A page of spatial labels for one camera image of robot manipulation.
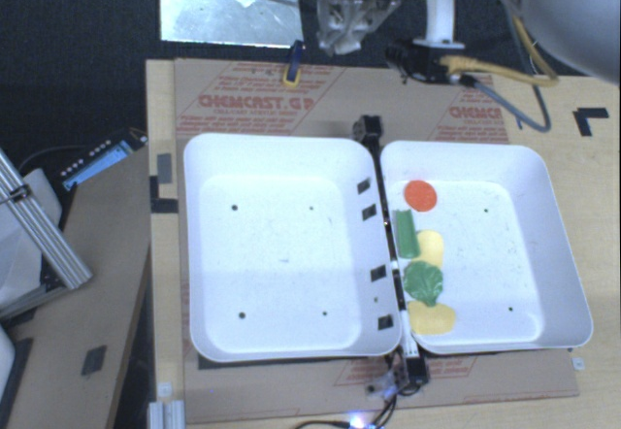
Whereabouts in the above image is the brown cardboard board red print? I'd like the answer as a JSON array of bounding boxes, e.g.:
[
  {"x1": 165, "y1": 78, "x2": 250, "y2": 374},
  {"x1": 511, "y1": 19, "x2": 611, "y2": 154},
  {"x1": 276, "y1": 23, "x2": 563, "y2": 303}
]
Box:
[{"x1": 173, "y1": 58, "x2": 581, "y2": 424}]

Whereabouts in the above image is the orange round disc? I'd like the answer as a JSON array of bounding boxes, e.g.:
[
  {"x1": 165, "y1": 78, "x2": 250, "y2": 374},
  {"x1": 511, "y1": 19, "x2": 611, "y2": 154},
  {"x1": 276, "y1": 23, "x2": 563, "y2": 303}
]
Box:
[{"x1": 403, "y1": 179, "x2": 440, "y2": 214}]

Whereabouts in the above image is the thin black and white rod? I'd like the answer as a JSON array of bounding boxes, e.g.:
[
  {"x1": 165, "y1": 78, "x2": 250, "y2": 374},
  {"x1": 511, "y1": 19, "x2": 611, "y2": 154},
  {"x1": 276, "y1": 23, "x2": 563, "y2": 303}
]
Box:
[{"x1": 368, "y1": 135, "x2": 419, "y2": 361}]

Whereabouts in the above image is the green toy pea pod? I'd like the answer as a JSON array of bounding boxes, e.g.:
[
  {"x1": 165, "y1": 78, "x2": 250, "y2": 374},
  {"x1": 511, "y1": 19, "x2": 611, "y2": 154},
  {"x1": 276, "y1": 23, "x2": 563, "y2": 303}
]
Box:
[{"x1": 393, "y1": 208, "x2": 421, "y2": 260}]

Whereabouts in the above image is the white plastic tray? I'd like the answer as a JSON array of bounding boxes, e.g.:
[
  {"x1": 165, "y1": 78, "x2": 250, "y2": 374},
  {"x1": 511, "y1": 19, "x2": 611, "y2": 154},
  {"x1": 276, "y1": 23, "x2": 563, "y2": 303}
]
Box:
[
  {"x1": 378, "y1": 140, "x2": 595, "y2": 356},
  {"x1": 182, "y1": 132, "x2": 405, "y2": 364}
]

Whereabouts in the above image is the yellow oval toy food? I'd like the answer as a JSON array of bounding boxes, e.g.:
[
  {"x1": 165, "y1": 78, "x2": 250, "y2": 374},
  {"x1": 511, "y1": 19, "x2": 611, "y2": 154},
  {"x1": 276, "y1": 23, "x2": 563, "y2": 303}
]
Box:
[{"x1": 415, "y1": 229, "x2": 446, "y2": 269}]

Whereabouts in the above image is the green toy broccoli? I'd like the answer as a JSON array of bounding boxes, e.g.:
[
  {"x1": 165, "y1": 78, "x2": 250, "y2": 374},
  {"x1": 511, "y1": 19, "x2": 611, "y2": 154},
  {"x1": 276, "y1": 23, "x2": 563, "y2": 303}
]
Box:
[{"x1": 402, "y1": 260, "x2": 445, "y2": 309}]

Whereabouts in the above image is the yellow flat toy food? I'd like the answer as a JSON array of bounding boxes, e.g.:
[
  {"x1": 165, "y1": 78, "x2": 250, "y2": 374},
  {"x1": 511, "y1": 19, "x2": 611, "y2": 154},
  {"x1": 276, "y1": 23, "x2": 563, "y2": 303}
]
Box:
[{"x1": 406, "y1": 300, "x2": 458, "y2": 337}]

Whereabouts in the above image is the black cylinder on white bracket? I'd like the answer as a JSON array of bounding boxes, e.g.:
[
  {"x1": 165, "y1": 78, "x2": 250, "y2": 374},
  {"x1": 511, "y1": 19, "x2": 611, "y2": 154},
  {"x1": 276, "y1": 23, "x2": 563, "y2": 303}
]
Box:
[{"x1": 385, "y1": 0, "x2": 468, "y2": 84}]

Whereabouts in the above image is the black block with thin wires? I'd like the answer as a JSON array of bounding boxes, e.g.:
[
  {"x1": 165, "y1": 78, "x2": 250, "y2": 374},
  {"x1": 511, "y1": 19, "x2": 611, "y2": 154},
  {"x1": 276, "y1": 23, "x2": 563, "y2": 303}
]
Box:
[
  {"x1": 365, "y1": 352, "x2": 431, "y2": 400},
  {"x1": 352, "y1": 114, "x2": 385, "y2": 143}
]

